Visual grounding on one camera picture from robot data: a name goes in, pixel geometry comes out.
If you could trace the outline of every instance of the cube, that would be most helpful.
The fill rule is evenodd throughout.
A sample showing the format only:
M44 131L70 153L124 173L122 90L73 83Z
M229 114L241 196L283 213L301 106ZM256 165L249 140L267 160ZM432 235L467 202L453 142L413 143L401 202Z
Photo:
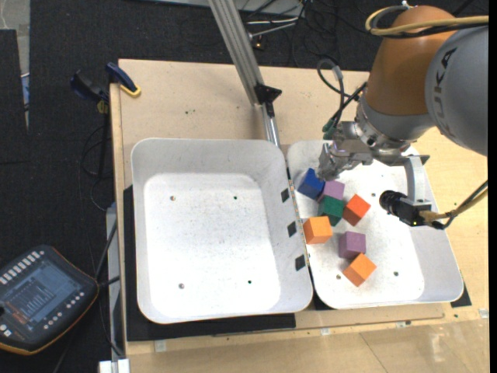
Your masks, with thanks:
M347 231L339 239L339 257L352 260L360 253L366 254L366 235Z
M376 265L360 253L352 263L342 272L349 281L357 287L363 284L366 279L376 270Z
M369 203L358 194L355 194L343 209L343 218L345 218L349 224L356 226L370 207L371 205Z
M323 188L323 191L318 197L318 202L320 202L322 198L325 196L330 196L334 197L335 199L341 200L343 199L344 190L345 190L344 183L340 183L339 181L336 180L326 181L325 187Z
M319 202L318 215L327 215L333 226L342 219L343 201L334 197L324 196Z
M310 197L311 199L315 199L319 196L319 194L323 191L325 187L325 181L320 180L316 176L316 172L314 169L309 169L304 178L301 181L301 184L297 188L297 190L303 195Z
M310 217L304 223L305 242L308 245L326 243L333 236L332 225L328 217Z

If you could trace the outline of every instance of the aluminum rod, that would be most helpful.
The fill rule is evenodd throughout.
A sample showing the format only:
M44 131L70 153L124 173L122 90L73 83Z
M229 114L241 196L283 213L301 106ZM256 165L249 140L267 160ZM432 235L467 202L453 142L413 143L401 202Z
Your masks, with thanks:
M266 105L260 104L255 94L255 86L264 84L262 74L257 65L249 35L245 30L242 18L233 0L207 0L214 14L224 43L235 64L238 76L245 88L247 97L253 106L260 106L266 139L280 147L280 137L276 119L267 113Z

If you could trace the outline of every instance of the blue clamp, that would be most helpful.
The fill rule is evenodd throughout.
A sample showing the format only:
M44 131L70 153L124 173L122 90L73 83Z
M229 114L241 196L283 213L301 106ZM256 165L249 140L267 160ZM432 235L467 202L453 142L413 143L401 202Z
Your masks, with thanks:
M80 98L109 103L109 93L84 76L81 71L71 77L71 88Z
M113 62L109 62L106 65L106 71L111 76L113 76L119 83L121 89L128 95L136 98L141 94L141 88L139 85L134 84L133 80L131 80L130 76L121 69L119 66L114 64Z

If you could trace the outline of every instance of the white bin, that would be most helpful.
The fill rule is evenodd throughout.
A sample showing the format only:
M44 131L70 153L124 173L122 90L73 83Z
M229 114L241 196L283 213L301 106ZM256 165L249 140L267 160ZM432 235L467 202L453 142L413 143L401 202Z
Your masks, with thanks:
M156 323L311 302L283 153L268 141L148 138L131 152L137 301Z

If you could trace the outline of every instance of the purple cube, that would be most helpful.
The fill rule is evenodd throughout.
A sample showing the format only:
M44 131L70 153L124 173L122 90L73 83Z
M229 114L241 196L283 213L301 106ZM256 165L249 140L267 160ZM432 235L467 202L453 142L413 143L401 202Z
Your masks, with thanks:
M343 191L345 189L345 184L340 183L339 181L326 181L323 191L321 195L319 195L318 202L325 196L330 196L335 199L341 200L343 199Z
M366 235L347 231L339 239L339 257L352 260L359 255L366 254Z

